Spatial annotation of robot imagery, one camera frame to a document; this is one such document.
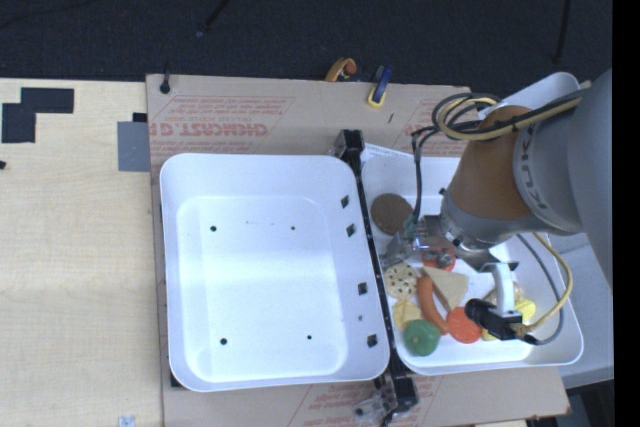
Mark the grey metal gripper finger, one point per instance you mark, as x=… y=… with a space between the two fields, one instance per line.
x=444 y=259
x=396 y=255

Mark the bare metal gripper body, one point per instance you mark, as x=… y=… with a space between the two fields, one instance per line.
x=435 y=235

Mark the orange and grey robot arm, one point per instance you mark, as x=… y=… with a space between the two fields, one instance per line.
x=490 y=175

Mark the red tomato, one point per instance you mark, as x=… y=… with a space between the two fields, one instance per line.
x=430 y=262

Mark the cream dotted biscuit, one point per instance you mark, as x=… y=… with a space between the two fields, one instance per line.
x=400 y=280

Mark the beige triangular bread slice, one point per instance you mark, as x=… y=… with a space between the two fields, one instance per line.
x=452 y=287

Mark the brown round biscuit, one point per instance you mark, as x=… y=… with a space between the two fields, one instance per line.
x=389 y=212

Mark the orange sausage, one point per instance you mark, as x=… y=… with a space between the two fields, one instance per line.
x=429 y=302

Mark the yellow cheese piece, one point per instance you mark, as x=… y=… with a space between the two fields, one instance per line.
x=404 y=312

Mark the orange round fruit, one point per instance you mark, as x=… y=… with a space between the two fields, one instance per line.
x=461 y=326

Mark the green pepper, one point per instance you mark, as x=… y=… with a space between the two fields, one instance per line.
x=421 y=337

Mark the yellow corn cob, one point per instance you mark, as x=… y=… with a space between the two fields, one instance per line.
x=527 y=309

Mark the white plastic tray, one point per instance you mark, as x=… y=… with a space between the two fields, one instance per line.
x=270 y=275
x=470 y=357

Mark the brown cardboard board red print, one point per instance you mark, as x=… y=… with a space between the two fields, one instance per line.
x=280 y=125

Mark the black cylinder on white bracket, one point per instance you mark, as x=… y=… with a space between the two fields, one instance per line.
x=504 y=295

